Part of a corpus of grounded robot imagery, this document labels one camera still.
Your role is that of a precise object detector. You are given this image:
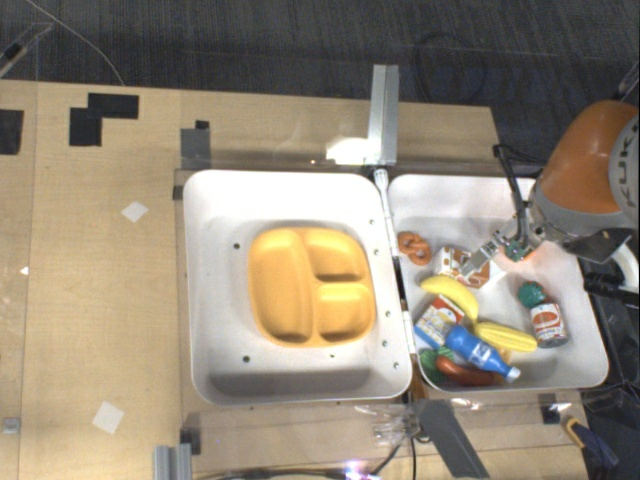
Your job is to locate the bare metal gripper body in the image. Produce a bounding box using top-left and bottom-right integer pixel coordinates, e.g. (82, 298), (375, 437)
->
(492, 216), (548, 250)

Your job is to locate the white and orange carton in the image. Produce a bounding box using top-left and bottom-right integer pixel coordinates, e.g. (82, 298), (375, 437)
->
(433, 245), (492, 290)

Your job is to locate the white plastic tray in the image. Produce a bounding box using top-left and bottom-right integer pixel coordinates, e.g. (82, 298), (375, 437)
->
(387, 173), (610, 394)
(182, 169), (414, 407)

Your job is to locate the yellow banana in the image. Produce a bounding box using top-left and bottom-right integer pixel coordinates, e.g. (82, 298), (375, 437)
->
(420, 274), (481, 326)

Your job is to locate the brown pretzel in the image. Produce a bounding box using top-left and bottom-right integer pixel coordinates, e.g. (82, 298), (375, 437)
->
(397, 230), (433, 267)

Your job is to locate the white red yellow carton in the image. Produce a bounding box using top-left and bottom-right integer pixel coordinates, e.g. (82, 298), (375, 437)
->
(413, 294), (467, 352)

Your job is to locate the yellow corn cob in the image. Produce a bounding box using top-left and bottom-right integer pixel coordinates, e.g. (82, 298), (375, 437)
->
(473, 320), (539, 354)

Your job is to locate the blue bottle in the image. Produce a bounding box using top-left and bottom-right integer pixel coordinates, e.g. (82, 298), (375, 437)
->
(444, 323), (522, 384)

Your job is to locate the red and white can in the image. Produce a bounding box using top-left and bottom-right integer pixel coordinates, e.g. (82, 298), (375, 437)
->
(529, 301), (570, 349)

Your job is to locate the green leafy toy vegetable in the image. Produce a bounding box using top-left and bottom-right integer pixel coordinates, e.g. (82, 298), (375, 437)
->
(418, 346), (457, 385)

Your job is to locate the red sausage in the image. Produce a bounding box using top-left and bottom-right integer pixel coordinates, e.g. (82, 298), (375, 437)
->
(435, 355), (504, 388)

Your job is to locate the yellow divided plate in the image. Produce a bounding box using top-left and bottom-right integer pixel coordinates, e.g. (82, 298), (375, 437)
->
(247, 226), (378, 348)

